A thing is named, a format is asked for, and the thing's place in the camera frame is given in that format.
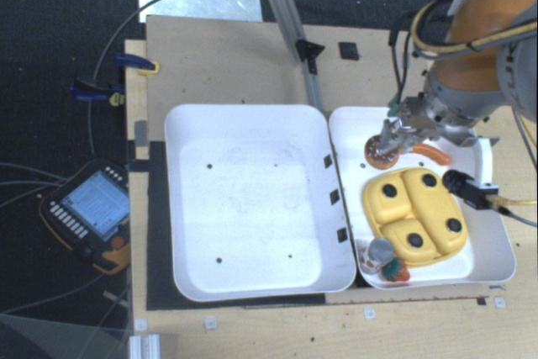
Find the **yellow cable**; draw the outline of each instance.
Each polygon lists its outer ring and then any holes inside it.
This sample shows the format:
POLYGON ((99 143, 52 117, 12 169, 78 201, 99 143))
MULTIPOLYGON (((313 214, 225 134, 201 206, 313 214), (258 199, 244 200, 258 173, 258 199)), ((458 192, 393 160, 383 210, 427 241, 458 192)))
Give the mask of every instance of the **yellow cable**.
POLYGON ((503 198, 502 196, 498 196, 496 194, 490 194, 486 196, 486 199, 491 202, 496 207, 507 207, 509 205, 536 205, 537 201, 536 199, 521 199, 521 200, 513 200, 508 198, 503 198))
POLYGON ((525 119, 523 118, 522 115, 518 114, 518 117, 520 118, 520 122, 521 122, 521 125, 523 126, 523 129, 525 129, 525 133, 527 134, 527 138, 529 139, 530 142, 532 142, 532 145, 536 148, 536 139, 532 135, 532 133, 530 132, 529 125, 527 124, 527 122, 525 121, 525 119))
POLYGON ((459 44, 430 45, 430 44, 426 44, 423 40, 419 38, 419 35, 417 33, 417 28, 419 27, 419 21, 422 19, 423 15, 426 13, 426 11, 430 8, 430 6, 433 3, 434 2, 428 3, 422 9, 420 9, 419 12, 414 16, 413 23, 411 24, 410 32, 411 32, 411 37, 413 38, 413 42, 422 51, 429 51, 431 53, 435 53, 439 55, 440 54, 454 54, 460 51, 468 50, 469 46, 467 44, 469 43, 472 44, 473 49, 479 50, 483 45, 496 42, 499 40, 505 40, 507 38, 518 36, 520 34, 524 34, 524 33, 531 32, 533 30, 538 29, 538 23, 534 22, 534 23, 519 25, 511 29, 505 29, 495 34, 490 34, 488 36, 483 36, 482 38, 478 38, 476 40, 463 42, 459 44))

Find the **controller screen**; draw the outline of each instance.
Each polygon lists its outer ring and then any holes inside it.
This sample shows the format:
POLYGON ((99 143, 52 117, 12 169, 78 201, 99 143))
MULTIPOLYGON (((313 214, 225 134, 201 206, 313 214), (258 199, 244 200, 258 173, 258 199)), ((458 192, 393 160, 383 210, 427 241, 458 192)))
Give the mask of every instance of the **controller screen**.
POLYGON ((129 214, 129 196, 103 172, 95 172, 65 196, 61 203, 107 240, 129 214))

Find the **blue clamp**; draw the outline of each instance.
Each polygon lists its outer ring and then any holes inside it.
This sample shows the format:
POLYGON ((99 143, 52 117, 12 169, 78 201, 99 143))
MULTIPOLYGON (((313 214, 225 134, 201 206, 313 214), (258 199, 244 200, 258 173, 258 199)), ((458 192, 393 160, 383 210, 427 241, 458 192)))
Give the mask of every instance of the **blue clamp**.
POLYGON ((107 87, 100 87, 81 81, 78 78, 71 84, 70 90, 73 99, 82 102, 110 101, 116 95, 125 94, 124 86, 110 84, 107 87))
POLYGON ((160 70, 156 61, 149 61, 134 54, 118 54, 114 61, 118 66, 137 68, 140 75, 157 75, 160 70))

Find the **yellow plastic toy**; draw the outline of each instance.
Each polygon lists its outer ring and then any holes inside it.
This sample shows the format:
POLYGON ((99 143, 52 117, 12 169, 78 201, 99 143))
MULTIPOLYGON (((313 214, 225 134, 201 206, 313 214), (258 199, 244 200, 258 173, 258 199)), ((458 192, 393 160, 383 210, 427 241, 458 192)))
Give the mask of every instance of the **yellow plastic toy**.
POLYGON ((427 169, 402 169, 372 179, 362 205, 374 235, 389 240, 408 267, 452 257, 467 241, 456 201, 427 169))

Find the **black mat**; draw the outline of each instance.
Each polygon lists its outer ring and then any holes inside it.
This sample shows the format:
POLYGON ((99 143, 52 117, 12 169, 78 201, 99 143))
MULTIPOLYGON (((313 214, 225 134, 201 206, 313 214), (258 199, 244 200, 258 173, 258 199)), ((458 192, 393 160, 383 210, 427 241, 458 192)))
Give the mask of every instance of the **black mat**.
POLYGON ((150 143, 150 186, 148 220, 148 310, 208 309, 216 307, 246 307, 264 305, 324 304, 323 294, 253 298, 211 303, 196 303, 182 296, 172 275, 171 227, 168 206, 166 146, 164 142, 150 143))

